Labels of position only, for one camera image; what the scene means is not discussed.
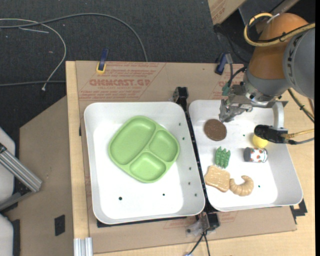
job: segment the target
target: black fabric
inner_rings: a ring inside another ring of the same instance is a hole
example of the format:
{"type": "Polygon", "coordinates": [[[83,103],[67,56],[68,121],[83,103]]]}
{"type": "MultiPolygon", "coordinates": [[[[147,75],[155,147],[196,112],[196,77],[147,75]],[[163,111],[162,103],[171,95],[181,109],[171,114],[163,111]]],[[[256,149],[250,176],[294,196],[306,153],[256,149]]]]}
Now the black fabric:
{"type": "MultiPolygon", "coordinates": [[[[292,8],[314,21],[315,0],[301,0],[292,8]]],[[[206,0],[25,0],[1,1],[0,18],[36,22],[80,13],[101,13],[129,24],[140,36],[150,62],[214,63],[222,52],[231,52],[227,37],[215,32],[206,0]]],[[[1,25],[25,22],[0,20],[1,25]]],[[[48,23],[67,47],[66,60],[98,61],[110,49],[110,61],[143,62],[135,35],[118,21],[100,16],[79,16],[48,23]]],[[[236,11],[222,27],[235,51],[250,60],[253,47],[243,39],[244,22],[236,11]]],[[[0,30],[0,84],[46,80],[60,62],[64,48],[59,37],[38,25],[34,30],[0,30]]],[[[231,53],[235,63],[243,63],[231,53]]],[[[65,80],[64,64],[51,80],[65,80]]],[[[65,84],[0,87],[0,127],[10,136],[25,123],[66,95],[65,84]]]]}

